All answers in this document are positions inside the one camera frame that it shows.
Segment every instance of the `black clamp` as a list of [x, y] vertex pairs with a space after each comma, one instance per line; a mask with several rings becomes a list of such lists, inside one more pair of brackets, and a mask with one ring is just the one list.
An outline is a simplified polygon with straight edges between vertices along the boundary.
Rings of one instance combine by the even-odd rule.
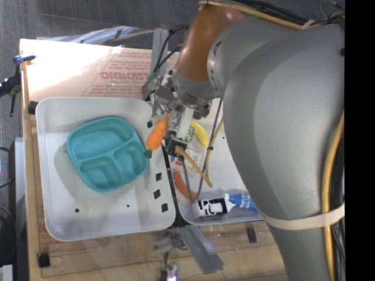
[[13, 58], [13, 63], [16, 65], [16, 72], [12, 77], [6, 78], [4, 82], [0, 83], [0, 97], [4, 95], [12, 96], [11, 115], [14, 113], [14, 106], [16, 102], [16, 94], [21, 91], [21, 74], [20, 65], [25, 61], [30, 61], [35, 58], [34, 54], [19, 54]]

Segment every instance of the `yellow banana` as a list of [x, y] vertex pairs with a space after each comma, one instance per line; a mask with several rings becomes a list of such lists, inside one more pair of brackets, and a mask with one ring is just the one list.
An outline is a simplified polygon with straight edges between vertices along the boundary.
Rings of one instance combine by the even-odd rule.
[[201, 124], [194, 120], [191, 121], [190, 126], [194, 128], [194, 134], [197, 136], [202, 146], [208, 147], [210, 138], [206, 128], [204, 128]]

